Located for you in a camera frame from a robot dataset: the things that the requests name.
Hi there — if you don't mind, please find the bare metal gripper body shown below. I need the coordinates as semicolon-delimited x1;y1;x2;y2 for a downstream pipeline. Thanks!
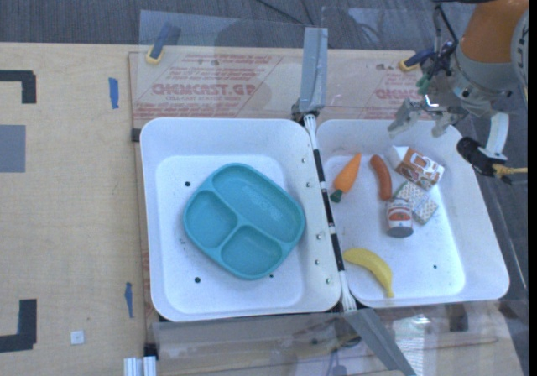
409;71;514;120

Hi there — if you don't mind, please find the orange and white carton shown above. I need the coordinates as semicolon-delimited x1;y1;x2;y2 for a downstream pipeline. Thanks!
391;145;446;191

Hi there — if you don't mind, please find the orange sausage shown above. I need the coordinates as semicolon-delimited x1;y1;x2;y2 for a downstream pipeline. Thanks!
369;154;394;201

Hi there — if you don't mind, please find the white patterned packet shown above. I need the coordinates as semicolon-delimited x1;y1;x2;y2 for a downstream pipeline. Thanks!
394;180;440;226

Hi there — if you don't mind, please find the orange carrot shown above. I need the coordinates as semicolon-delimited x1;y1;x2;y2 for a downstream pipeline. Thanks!
329;152;362;204

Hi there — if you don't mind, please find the red and white can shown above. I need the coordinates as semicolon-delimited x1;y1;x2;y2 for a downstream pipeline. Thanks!
385;197;414;238

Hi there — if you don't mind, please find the black and white thin rod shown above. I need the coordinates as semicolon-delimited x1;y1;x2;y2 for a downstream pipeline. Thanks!
302;112;358;313

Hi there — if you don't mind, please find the white plastic tray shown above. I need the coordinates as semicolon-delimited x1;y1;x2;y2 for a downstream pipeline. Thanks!
138;116;342;322
315;118;511;309

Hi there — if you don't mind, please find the yellow banana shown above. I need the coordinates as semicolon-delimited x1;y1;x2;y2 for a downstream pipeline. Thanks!
342;247;396;299

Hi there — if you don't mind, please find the brown cardboard board red print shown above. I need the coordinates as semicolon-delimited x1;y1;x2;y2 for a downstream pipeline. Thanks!
128;44;462;329

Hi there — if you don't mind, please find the blue divided plate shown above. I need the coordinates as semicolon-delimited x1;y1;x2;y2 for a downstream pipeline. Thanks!
182;162;306;281

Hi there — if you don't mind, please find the black cylinder on white bracket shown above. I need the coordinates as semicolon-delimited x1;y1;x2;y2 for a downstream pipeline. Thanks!
456;112;510;178

